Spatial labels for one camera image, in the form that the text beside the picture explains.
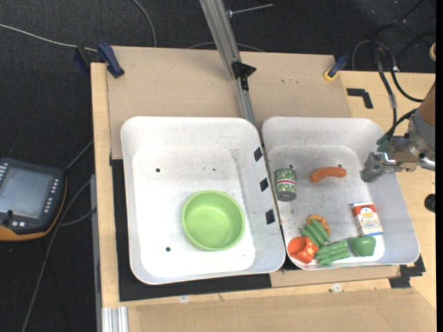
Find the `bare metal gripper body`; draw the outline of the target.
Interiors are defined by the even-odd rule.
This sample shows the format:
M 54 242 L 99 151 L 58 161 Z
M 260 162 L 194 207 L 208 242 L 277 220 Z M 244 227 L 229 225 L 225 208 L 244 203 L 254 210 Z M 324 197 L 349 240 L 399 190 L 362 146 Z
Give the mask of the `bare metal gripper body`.
M 402 122 L 408 126 L 403 135 L 396 136 L 395 129 Z M 403 116 L 389 129 L 386 138 L 387 157 L 396 162 L 399 171 L 413 171 L 416 167 L 435 171 L 435 117 Z

